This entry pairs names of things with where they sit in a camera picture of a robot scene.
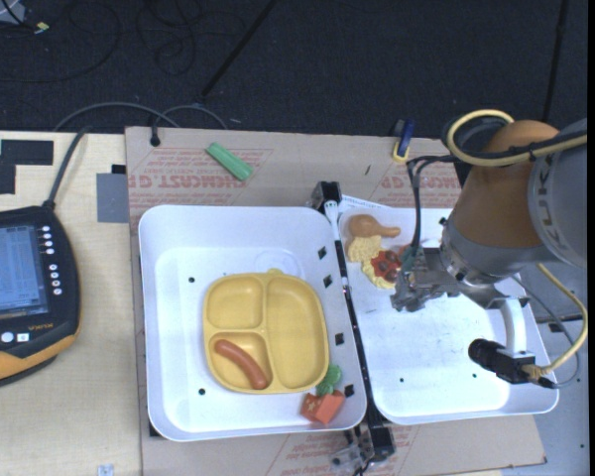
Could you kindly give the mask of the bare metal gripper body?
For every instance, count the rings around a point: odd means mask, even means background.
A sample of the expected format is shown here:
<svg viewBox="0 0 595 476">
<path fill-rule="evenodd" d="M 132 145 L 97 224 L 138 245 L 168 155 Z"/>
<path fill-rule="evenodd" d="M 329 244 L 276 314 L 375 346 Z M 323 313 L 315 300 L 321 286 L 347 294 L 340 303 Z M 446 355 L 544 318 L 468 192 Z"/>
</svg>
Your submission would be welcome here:
<svg viewBox="0 0 595 476">
<path fill-rule="evenodd" d="M 474 289 L 458 281 L 443 266 L 438 248 L 421 247 L 416 251 L 415 262 L 410 272 L 410 285 L 424 294 L 435 285 L 458 286 L 459 294 L 474 292 Z"/>
</svg>

